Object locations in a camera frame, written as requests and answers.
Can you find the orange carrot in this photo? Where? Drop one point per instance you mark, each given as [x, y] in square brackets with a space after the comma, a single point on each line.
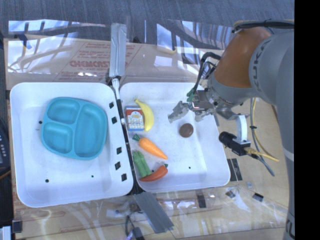
[151, 147]

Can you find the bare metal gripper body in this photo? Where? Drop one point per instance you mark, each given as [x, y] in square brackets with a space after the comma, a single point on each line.
[203, 101]

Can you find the green asparagus bunch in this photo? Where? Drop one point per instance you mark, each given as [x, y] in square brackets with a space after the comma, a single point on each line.
[142, 165]

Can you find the brown cardboard board red print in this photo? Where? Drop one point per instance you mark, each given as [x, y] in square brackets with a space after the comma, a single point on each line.
[155, 59]

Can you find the red chili pepper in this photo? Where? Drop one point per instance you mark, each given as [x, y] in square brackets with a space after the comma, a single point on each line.
[157, 174]

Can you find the yellow banana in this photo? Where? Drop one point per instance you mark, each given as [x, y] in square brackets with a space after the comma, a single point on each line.
[148, 114]

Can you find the white plastic tray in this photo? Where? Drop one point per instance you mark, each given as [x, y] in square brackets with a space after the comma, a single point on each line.
[190, 154]
[75, 184]

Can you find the black cylinder on white bracket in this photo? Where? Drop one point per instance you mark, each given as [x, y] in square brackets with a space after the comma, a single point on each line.
[232, 140]

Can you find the brown round biscuit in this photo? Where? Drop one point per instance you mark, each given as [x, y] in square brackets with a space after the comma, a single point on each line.
[186, 130]

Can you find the blue divided plate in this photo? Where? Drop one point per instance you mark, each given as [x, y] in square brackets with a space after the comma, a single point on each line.
[87, 131]

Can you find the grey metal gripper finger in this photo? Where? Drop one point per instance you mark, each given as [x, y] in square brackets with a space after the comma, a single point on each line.
[203, 116]
[178, 112]

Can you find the red and white carton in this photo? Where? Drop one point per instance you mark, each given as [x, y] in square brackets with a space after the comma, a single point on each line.
[134, 119]

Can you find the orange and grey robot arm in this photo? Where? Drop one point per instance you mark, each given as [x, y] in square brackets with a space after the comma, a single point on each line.
[265, 66]

